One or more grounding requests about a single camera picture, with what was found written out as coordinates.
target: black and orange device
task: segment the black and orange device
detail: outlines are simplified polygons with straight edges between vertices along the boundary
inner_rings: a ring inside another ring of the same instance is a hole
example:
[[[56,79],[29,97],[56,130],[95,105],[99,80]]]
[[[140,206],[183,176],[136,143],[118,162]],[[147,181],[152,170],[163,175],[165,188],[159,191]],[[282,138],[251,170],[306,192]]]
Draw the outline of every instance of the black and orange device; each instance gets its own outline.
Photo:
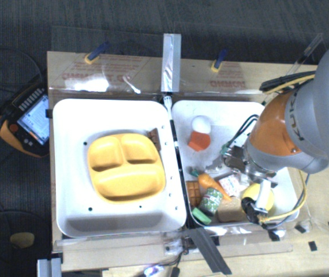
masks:
[[[15,149],[41,158],[49,154],[48,95],[43,83],[23,90],[0,115],[0,137]]]

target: green can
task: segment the green can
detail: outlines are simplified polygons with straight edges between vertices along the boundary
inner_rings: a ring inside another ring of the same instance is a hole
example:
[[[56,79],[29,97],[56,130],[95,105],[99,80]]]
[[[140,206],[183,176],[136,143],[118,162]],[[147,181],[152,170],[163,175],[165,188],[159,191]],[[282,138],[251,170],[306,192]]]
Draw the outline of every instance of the green can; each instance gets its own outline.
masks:
[[[215,215],[217,208],[221,203],[223,195],[219,190],[214,188],[208,188],[206,194],[199,203],[199,209],[202,210],[206,215]]]

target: white ball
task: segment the white ball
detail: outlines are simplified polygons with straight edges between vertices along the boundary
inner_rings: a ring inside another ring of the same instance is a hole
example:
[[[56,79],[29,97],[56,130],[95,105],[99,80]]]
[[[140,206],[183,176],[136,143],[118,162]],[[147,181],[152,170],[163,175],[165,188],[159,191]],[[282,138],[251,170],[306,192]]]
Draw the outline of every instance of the white ball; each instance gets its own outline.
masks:
[[[192,120],[192,129],[200,133],[211,133],[211,120],[207,116],[197,116]]]

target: wooden table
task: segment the wooden table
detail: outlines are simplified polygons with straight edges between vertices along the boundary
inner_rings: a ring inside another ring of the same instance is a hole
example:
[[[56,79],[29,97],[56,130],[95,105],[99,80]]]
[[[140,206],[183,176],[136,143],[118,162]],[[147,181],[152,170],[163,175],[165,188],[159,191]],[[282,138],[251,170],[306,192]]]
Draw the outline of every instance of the wooden table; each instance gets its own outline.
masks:
[[[50,108],[64,98],[77,97],[88,98],[94,93],[76,93],[63,91],[61,83],[66,77],[63,73],[70,73],[81,65],[74,65],[84,55],[75,53],[48,53],[48,85]],[[134,85],[144,90],[158,91],[160,83],[161,58],[140,58],[136,66],[138,72],[132,80]],[[207,98],[229,98],[239,99],[250,97],[247,93],[255,92],[259,85],[266,80],[285,75],[291,65],[275,63],[223,63],[226,70],[222,79],[216,79],[210,71],[211,62],[184,59],[181,63],[181,77],[191,79],[192,85],[184,86],[189,90],[191,97],[196,91],[205,92]],[[303,65],[298,72],[315,70],[316,66]],[[228,78],[233,78],[235,87],[227,86]],[[245,93],[231,96],[235,90],[243,90]],[[255,96],[259,101],[264,96]],[[53,221],[53,243],[55,251],[63,251],[62,271],[86,271],[99,269],[103,276],[137,276],[150,264],[169,262],[174,256],[165,253],[163,236],[157,234],[138,235],[132,238],[103,237],[97,241],[80,241],[78,244],[71,244],[71,240],[61,242],[62,233],[55,220],[55,173],[54,173],[54,150],[53,150],[53,125],[51,124],[51,195],[52,195],[52,221]],[[329,276],[329,169],[311,175],[308,185],[307,212],[311,215],[312,227],[307,233],[300,233],[296,229],[288,231],[282,241],[272,242],[266,234],[257,233],[256,239],[245,238],[242,241],[235,236],[227,237],[226,240],[220,237],[219,251],[224,256],[227,265],[230,267],[233,276]],[[312,251],[309,245],[314,242],[317,250]],[[222,275],[212,273],[202,255],[190,253],[184,255],[179,264],[181,276],[214,276]],[[169,276],[170,268],[157,274]]]

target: toy carrot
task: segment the toy carrot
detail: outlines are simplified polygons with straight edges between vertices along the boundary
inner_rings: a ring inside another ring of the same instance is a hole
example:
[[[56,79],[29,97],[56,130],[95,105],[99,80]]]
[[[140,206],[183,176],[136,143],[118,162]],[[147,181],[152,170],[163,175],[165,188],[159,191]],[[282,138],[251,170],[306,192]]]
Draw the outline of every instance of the toy carrot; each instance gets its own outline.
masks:
[[[211,178],[207,173],[202,173],[198,175],[199,185],[201,185],[204,189],[214,188],[220,191],[223,194],[223,198],[225,200],[231,201],[231,197],[229,194],[225,192],[225,190],[217,183],[213,178]]]

